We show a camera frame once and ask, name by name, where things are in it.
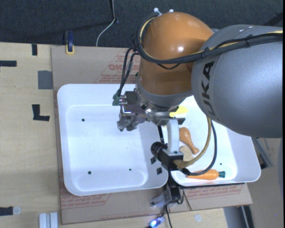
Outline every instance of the yellow object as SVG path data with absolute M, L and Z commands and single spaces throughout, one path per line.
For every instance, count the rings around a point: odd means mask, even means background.
M 208 122 L 208 135 L 207 135 L 207 140 L 206 140 L 203 150 L 198 154 L 196 158 L 190 161 L 175 160 L 173 163 L 176 164 L 177 169 L 181 170 L 184 167 L 192 165 L 193 163 L 198 161 L 208 149 L 210 138 L 211 138 L 211 119 L 209 117 L 207 117 L 207 122 Z
M 188 176 L 188 178 L 194 178 L 194 179 L 203 179 L 203 180 L 215 180 L 218 177 L 225 177 L 225 172 L 224 171 L 220 171 L 218 172 L 217 170 L 211 169 L 209 171 L 207 171 L 204 174 L 201 174 L 199 176 Z
M 188 147 L 191 149 L 193 154 L 197 154 L 198 152 L 200 152 L 200 150 L 194 146 L 191 140 L 191 134 L 188 128 L 186 127 L 180 128 L 180 141 L 188 145 Z
M 276 30 L 276 31 L 268 32 L 268 33 L 279 33 L 279 34 L 283 34 L 283 31 L 282 31 L 282 30 Z
M 176 112 L 170 112 L 169 116 L 175 117 L 177 114 L 187 113 L 188 111 L 189 110 L 186 107 L 180 105 L 179 108 L 177 109 L 177 111 Z
M 72 46 L 72 51 L 68 51 L 68 50 L 67 50 L 67 44 L 66 44 L 66 53 L 67 53 L 68 55 L 72 55 L 72 54 L 74 54 L 74 52 L 75 52 L 75 47 L 74 47 L 74 45 Z
M 192 151 L 188 146 L 184 145 L 184 146 L 180 147 L 180 152 L 182 152 L 184 154 L 183 160 L 185 162 L 191 161 L 194 159 L 192 156 Z

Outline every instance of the metal bracket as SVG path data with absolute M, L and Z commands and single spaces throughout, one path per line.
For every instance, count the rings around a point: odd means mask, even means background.
M 270 158 L 270 155 L 268 154 L 266 149 L 263 147 L 261 142 L 257 138 L 255 138 L 255 137 L 251 137 L 251 139 L 252 139 L 252 143 L 254 144 L 255 148 L 260 152 L 265 166 L 266 167 L 273 167 L 274 164 L 273 164 L 273 162 L 272 162 L 272 160 Z
M 179 125 L 182 125 L 184 123 L 184 121 L 186 120 L 186 118 L 182 117 L 182 118 L 161 118 L 159 119 L 158 123 L 156 124 L 157 126 L 166 126 L 169 122 L 169 120 L 171 119 L 176 119 L 177 122 L 179 123 Z
M 167 187 L 159 196 L 149 199 L 150 207 L 162 208 L 172 200 L 170 188 Z
M 179 152 L 180 148 L 180 130 L 177 119 L 170 119 L 167 123 L 168 130 L 168 149 L 170 153 Z
M 39 228 L 58 228 L 57 212 L 39 214 Z

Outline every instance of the orange carrot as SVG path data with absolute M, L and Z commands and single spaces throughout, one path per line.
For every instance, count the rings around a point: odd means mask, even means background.
M 224 171 L 217 171 L 214 169 L 211 169 L 207 171 L 204 174 L 201 174 L 199 176 L 189 176 L 187 175 L 188 178 L 194 178 L 194 179 L 203 179 L 203 180 L 215 180 L 218 177 L 225 178 L 225 172 Z

